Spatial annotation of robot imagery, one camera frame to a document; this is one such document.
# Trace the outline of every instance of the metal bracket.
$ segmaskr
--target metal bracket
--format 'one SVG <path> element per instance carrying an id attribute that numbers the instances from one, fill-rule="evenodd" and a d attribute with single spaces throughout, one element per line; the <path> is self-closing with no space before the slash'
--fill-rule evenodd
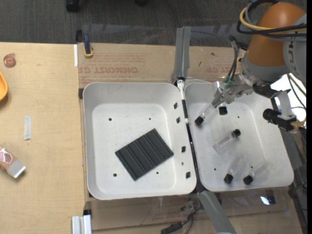
<path id="1" fill-rule="evenodd" d="M 218 87 L 216 89 L 216 92 L 214 94 L 214 99 L 212 101 L 212 106 L 214 106 L 215 108 L 220 105 L 221 103 L 224 102 L 224 95 L 223 95 L 223 90 L 221 90 L 220 87 Z"/>
<path id="2" fill-rule="evenodd" d="M 92 234 L 91 215 L 72 217 L 72 234 Z"/>
<path id="3" fill-rule="evenodd" d="M 185 79 L 187 77 L 187 70 L 190 67 L 190 39 L 191 27 L 176 29 L 175 69 L 171 76 L 172 83 L 175 83 L 177 78 Z"/>
<path id="4" fill-rule="evenodd" d="M 217 234 L 236 234 L 233 225 L 226 216 L 215 194 L 213 192 L 203 191 L 197 195 Z"/>
<path id="5" fill-rule="evenodd" d="M 277 95 L 277 98 L 280 103 L 281 111 L 282 111 L 281 112 L 282 114 L 279 115 L 278 117 L 285 119 L 285 120 L 295 117 L 295 115 L 293 115 L 293 112 L 292 112 L 292 107 L 291 107 L 291 102 L 288 97 L 288 92 L 289 90 L 281 91 Z"/>
<path id="6" fill-rule="evenodd" d="M 277 91 L 275 89 L 272 89 L 270 86 L 254 87 L 253 90 L 256 94 L 264 96 L 268 99 L 278 97 L 283 92 L 283 91 Z"/>

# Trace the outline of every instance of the yellow cable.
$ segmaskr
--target yellow cable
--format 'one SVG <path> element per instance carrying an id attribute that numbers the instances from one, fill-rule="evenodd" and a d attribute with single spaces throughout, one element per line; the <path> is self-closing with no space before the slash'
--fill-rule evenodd
<path id="1" fill-rule="evenodd" d="M 250 23 L 247 23 L 244 18 L 243 15 L 246 11 L 246 8 L 244 8 L 239 15 L 239 20 L 241 21 L 242 24 L 244 24 L 246 27 L 251 28 L 251 29 L 255 29 L 255 30 L 269 30 L 269 29 L 277 29 L 277 28 L 267 28 L 267 27 L 260 27 L 260 26 L 256 26 Z M 285 32 L 297 32 L 297 31 L 306 31 L 307 28 L 304 29 L 292 29 L 292 30 L 285 30 Z"/>
<path id="2" fill-rule="evenodd" d="M 304 125 L 304 123 L 306 123 L 306 121 L 307 121 L 307 116 L 305 117 L 305 119 L 303 121 L 291 122 L 291 126 L 293 126 L 294 128 L 299 128 L 299 127 L 302 127 Z"/>
<path id="3" fill-rule="evenodd" d="M 292 80 L 292 82 L 296 85 L 296 87 L 300 90 L 300 92 L 303 93 L 303 95 L 304 95 L 305 97 L 307 97 L 306 92 L 304 92 L 304 91 L 302 90 L 302 88 L 301 88 L 301 87 L 298 85 L 298 83 L 292 78 L 292 76 L 289 75 L 289 74 L 287 74 L 287 77 L 288 77 L 288 79 Z"/>

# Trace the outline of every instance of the black cable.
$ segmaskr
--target black cable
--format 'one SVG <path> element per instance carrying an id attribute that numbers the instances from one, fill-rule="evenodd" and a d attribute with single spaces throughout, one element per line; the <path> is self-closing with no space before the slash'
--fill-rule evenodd
<path id="1" fill-rule="evenodd" d="M 254 11 L 257 6 L 264 4 L 264 3 L 268 3 L 268 2 L 272 3 L 272 4 L 276 4 L 279 2 L 279 0 L 254 0 L 254 1 L 250 1 L 250 3 L 246 7 L 245 13 L 243 14 L 243 19 L 246 18 L 246 15 L 249 18 L 249 15 L 251 15 L 252 11 Z M 239 23 L 237 24 L 237 31 L 242 33 L 242 34 L 247 34 L 247 35 L 283 32 L 283 31 L 294 30 L 294 29 L 303 29 L 303 28 L 307 27 L 307 24 L 304 23 L 304 24 L 300 24 L 300 25 L 292 25 L 292 26 L 281 27 L 281 28 L 276 28 L 276 29 L 269 29 L 269 30 L 241 31 L 240 30 L 241 24 L 242 24 L 241 21 L 239 21 Z"/>
<path id="2" fill-rule="evenodd" d="M 307 37 L 305 38 L 288 38 L 288 37 L 274 37 L 274 35 L 271 35 L 271 34 L 265 34 L 264 35 L 265 37 L 267 38 L 271 38 L 271 39 L 274 39 L 274 40 L 278 40 L 278 41 L 291 41 L 291 42 L 307 42 Z"/>
<path id="3" fill-rule="evenodd" d="M 293 88 L 292 81 L 289 79 L 289 77 L 287 77 L 287 78 L 288 78 L 289 84 L 290 84 L 291 87 L 292 87 L 292 91 L 293 91 L 294 95 L 296 96 L 296 98 L 297 98 L 297 100 L 300 102 L 300 104 L 303 106 L 303 108 L 306 110 L 306 109 L 307 109 L 306 106 L 302 103 L 302 101 L 300 100 L 299 96 L 297 95 L 295 89 Z"/>
<path id="4" fill-rule="evenodd" d="M 232 73 L 232 71 L 233 71 L 233 69 L 234 69 L 235 63 L 236 63 L 236 62 L 235 62 L 236 48 L 233 48 L 233 49 L 234 49 L 234 61 L 233 61 L 232 66 L 231 66 L 231 68 L 230 68 L 230 70 L 229 70 L 228 76 L 231 75 L 231 73 Z"/>
<path id="5" fill-rule="evenodd" d="M 234 47 L 234 61 L 233 61 L 233 71 L 230 80 L 233 80 L 235 72 L 236 72 L 236 66 L 237 66 L 237 48 Z"/>
<path id="6" fill-rule="evenodd" d="M 200 208 L 196 209 L 193 213 L 189 214 L 187 216 L 187 220 L 182 224 L 183 226 L 186 225 L 190 220 L 193 218 L 194 214 L 199 210 Z"/>
<path id="7" fill-rule="evenodd" d="M 307 27 L 307 24 L 301 24 L 301 25 L 293 25 L 293 26 L 287 26 L 287 27 L 281 27 L 281 28 L 276 28 L 276 29 L 266 29 L 266 30 L 255 30 L 255 31 L 243 31 L 240 29 L 240 26 L 242 25 L 241 21 L 238 21 L 236 30 L 239 33 L 245 34 L 245 35 L 264 35 L 264 34 L 269 34 L 269 33 L 277 33 L 277 32 L 283 32 L 283 31 L 289 31 L 289 30 L 295 30 L 295 29 L 304 29 Z M 296 36 L 302 36 L 302 35 L 307 36 L 306 33 L 299 33 L 296 34 Z M 280 37 L 291 37 L 291 34 L 274 34 L 270 36 L 280 36 Z"/>
<path id="8" fill-rule="evenodd" d="M 305 111 L 307 111 L 307 109 L 304 107 L 292 107 L 292 109 L 295 109 L 295 108 L 301 108 L 301 109 L 304 109 Z"/>
<path id="9" fill-rule="evenodd" d="M 212 33 L 203 32 L 203 31 L 191 30 L 191 32 L 200 33 L 200 34 L 206 34 L 206 35 L 210 35 L 210 36 L 213 36 L 213 37 L 217 37 L 216 35 L 214 35 L 214 34 L 212 34 Z"/>
<path id="10" fill-rule="evenodd" d="M 187 229 L 186 229 L 186 231 L 185 231 L 185 233 L 184 234 L 188 234 L 189 233 L 189 231 L 190 231 L 190 229 L 192 228 L 192 226 L 193 226 L 193 223 L 194 223 L 194 216 L 192 215 L 191 216 L 191 220 L 190 220 L 190 225 L 187 227 Z"/>
<path id="11" fill-rule="evenodd" d="M 306 37 L 307 33 L 290 33 L 290 34 L 261 34 L 270 38 L 282 38 L 282 37 Z"/>

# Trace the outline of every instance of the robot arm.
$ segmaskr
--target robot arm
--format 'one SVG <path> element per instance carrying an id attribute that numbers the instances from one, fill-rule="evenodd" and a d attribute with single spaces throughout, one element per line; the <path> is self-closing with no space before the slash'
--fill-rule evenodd
<path id="1" fill-rule="evenodd" d="M 264 3 L 273 5 L 257 25 L 251 24 L 249 14 Z M 252 31 L 240 30 L 241 24 L 252 28 Z M 241 72 L 234 74 L 232 66 L 232 73 L 223 82 L 217 83 L 211 105 L 216 108 L 220 104 L 230 104 L 235 98 L 253 92 L 270 99 L 278 97 L 282 112 L 268 109 L 263 117 L 285 131 L 292 130 L 291 122 L 296 121 L 296 116 L 291 111 L 287 96 L 289 90 L 276 91 L 270 85 L 283 75 L 292 73 L 306 86 L 306 25 L 307 14 L 291 3 L 279 0 L 255 0 L 249 3 L 241 12 L 237 25 L 238 32 L 254 35 L 241 61 Z M 236 40 L 234 37 L 230 40 L 236 53 Z"/>

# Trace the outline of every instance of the wooden table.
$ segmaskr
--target wooden table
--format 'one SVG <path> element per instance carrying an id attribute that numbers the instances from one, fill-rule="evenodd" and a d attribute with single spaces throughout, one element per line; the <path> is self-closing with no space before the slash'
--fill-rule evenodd
<path id="1" fill-rule="evenodd" d="M 15 53 L 12 68 L 0 63 L 9 87 L 0 102 L 0 144 L 25 164 L 13 179 L 0 172 L 0 233 L 69 234 L 72 216 L 84 206 L 78 68 L 73 45 L 0 43 L 0 58 Z M 31 139 L 24 140 L 24 117 Z M 285 211 L 230 218 L 238 234 L 302 233 L 290 198 Z M 160 233 L 168 226 L 96 231 L 105 234 Z M 191 234 L 215 234 L 209 220 Z"/>

